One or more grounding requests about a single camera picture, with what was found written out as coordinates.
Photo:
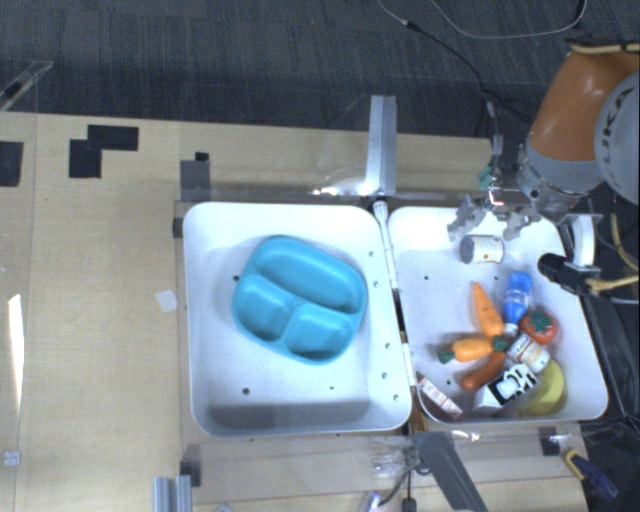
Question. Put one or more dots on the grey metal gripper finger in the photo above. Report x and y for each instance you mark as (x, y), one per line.
(516, 225)
(466, 216)

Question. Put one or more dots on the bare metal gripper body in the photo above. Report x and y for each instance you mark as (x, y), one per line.
(542, 197)

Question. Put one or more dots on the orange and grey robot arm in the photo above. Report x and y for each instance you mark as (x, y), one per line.
(570, 115)

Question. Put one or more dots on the white can with grey lid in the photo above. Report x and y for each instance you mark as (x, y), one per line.
(485, 249)

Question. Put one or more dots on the blue plastic bottle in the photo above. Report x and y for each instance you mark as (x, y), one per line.
(516, 297)

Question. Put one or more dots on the thin black and white rod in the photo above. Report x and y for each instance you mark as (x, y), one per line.
(389, 255)

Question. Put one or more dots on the white plastic tray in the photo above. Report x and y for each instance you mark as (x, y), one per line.
(435, 300)
(280, 400)

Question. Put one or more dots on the orange carrot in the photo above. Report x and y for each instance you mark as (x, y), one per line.
(487, 310)
(470, 349)

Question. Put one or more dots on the red tomato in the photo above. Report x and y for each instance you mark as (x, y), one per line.
(539, 327)

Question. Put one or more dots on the white and yellow bottle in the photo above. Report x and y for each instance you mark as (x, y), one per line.
(530, 352)

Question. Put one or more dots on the brown sausage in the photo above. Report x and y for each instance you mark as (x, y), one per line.
(482, 375)

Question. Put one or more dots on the black and white carton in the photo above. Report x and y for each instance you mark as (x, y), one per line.
(510, 386)

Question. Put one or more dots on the yellow banana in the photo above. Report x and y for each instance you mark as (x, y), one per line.
(550, 392)

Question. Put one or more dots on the blue divided plate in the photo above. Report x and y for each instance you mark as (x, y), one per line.
(300, 295)

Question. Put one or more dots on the red and white packet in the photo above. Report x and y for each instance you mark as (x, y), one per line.
(440, 398)

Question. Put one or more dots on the black cylinder on white bracket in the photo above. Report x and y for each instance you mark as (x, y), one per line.
(562, 270)

